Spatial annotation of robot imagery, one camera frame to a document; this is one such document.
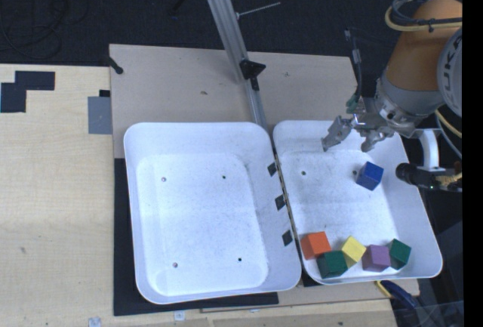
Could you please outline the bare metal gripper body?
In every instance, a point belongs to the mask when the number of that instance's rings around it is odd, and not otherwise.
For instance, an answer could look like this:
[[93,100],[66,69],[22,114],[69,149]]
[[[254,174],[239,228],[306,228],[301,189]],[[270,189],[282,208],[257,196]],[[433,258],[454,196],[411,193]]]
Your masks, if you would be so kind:
[[363,97],[352,113],[352,126],[362,136],[377,132],[410,137],[419,124],[419,116],[406,112],[386,98]]

